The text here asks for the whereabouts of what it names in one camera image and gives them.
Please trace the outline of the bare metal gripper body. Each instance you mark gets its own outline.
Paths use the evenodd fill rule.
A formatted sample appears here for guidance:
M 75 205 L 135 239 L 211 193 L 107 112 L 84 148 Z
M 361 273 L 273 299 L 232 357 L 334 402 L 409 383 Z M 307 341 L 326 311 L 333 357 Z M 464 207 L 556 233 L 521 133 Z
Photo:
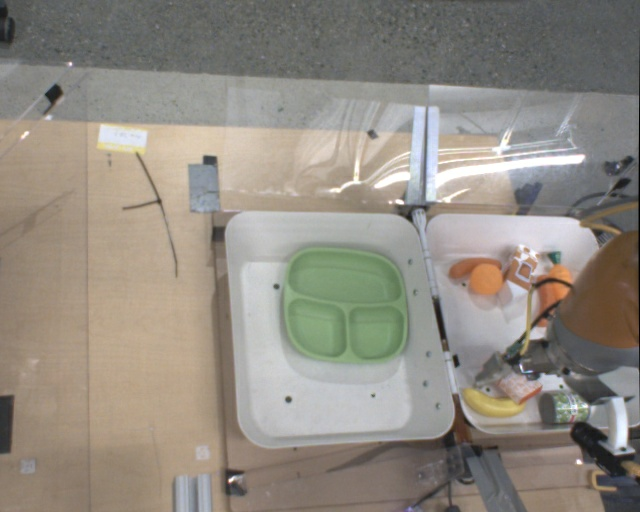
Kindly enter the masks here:
M 554 374 L 556 366 L 549 356 L 548 346 L 545 340 L 534 340 L 521 354 L 522 347 L 513 344 L 506 350 L 503 359 L 514 372 L 524 376 Z

